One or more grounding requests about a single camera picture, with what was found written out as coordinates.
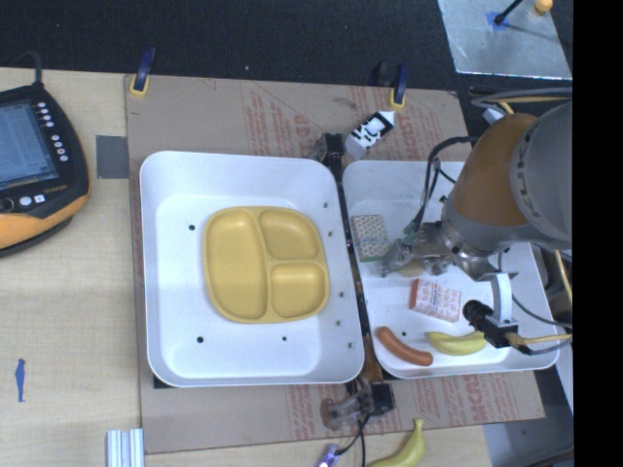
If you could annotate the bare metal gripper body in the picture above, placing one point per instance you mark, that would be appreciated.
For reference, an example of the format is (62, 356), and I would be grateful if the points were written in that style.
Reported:
(433, 241)

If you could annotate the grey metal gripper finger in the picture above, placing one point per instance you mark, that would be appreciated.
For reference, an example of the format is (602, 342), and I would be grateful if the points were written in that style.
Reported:
(438, 264)
(396, 258)

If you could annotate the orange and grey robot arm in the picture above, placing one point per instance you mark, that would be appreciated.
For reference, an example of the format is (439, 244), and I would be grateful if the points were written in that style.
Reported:
(491, 183)

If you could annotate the orange and white packet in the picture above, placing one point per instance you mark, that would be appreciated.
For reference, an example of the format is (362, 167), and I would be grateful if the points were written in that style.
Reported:
(435, 300)

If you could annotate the thin black and white rod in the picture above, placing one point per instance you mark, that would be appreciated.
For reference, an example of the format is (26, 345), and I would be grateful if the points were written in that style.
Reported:
(361, 299)

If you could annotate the white plastic tray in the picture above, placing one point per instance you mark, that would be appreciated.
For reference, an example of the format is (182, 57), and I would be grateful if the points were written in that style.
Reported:
(389, 192)
(180, 270)

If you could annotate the yellow banana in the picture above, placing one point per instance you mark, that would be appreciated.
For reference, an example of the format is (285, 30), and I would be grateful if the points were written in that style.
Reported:
(409, 450)
(455, 344)

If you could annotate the red-orange sausage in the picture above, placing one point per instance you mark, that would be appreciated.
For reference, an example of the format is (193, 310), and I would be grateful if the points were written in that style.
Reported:
(404, 348)

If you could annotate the yellow divided plate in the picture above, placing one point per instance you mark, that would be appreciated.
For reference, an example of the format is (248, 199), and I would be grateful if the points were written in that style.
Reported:
(243, 261)

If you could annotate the brown cardboard board red print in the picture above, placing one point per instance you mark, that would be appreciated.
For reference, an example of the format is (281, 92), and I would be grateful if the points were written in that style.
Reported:
(292, 110)

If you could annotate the black cylinder on white bracket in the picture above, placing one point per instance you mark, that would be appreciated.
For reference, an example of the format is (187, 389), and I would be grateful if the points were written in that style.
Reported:
(494, 321)

